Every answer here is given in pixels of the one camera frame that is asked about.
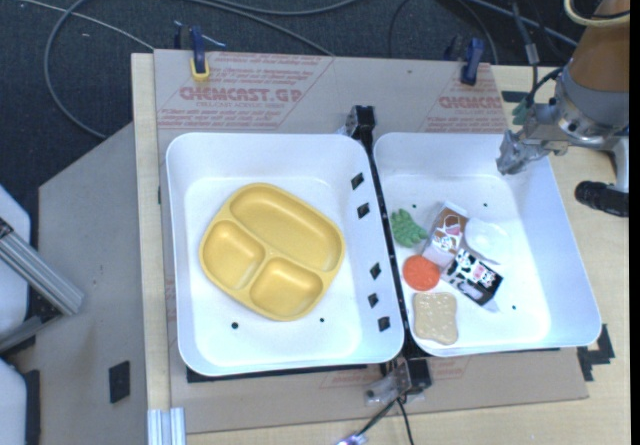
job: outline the yellow plate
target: yellow plate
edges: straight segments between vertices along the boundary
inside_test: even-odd
[[[200,243],[200,264],[220,289],[259,314],[292,321],[322,299],[344,259],[340,229],[270,184],[236,191]]]

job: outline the black fabric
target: black fabric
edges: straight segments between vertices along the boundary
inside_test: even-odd
[[[76,0],[40,0],[67,7]],[[341,0],[231,0],[252,6],[298,10]],[[404,0],[365,0],[311,17],[275,18],[274,22],[339,56],[387,57],[388,33]],[[499,0],[488,0],[507,7]],[[579,29],[558,17],[562,0],[534,0],[547,25],[579,38]],[[526,64],[513,21],[472,6],[498,44],[502,64]],[[532,16],[521,6],[526,16]],[[197,24],[227,50],[316,54],[280,32],[237,15],[172,0],[92,0],[78,12],[121,28],[155,48],[172,48],[174,20]],[[43,53],[61,13],[13,0],[0,0],[0,185],[28,208],[44,182],[94,148],[99,141],[71,123],[56,108],[43,75]],[[483,37],[468,10],[454,0],[411,0],[393,28],[391,55],[442,59],[452,38]],[[557,60],[537,40],[543,64]],[[99,25],[71,18],[51,51],[51,80],[68,109],[107,136],[132,119],[130,55],[141,45]],[[489,49],[483,61],[493,62]]]

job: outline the robotic arm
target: robotic arm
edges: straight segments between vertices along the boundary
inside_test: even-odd
[[[629,215],[629,33],[631,0],[603,0],[591,17],[579,15],[565,0],[572,20],[586,30],[571,60],[557,72],[555,96],[528,106],[524,125],[505,132],[500,157],[503,175],[569,146],[613,154],[616,183],[581,182],[576,198],[592,208]]]

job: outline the brown cylinder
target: brown cylinder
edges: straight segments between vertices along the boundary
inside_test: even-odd
[[[603,0],[598,15],[612,15],[630,9],[631,0]],[[575,82],[598,91],[629,91],[630,24],[588,26],[571,61],[569,72]]]

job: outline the wooden edge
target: wooden edge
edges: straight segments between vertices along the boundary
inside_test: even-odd
[[[147,407],[167,411],[171,407],[171,387],[153,56],[133,54],[131,65]]]

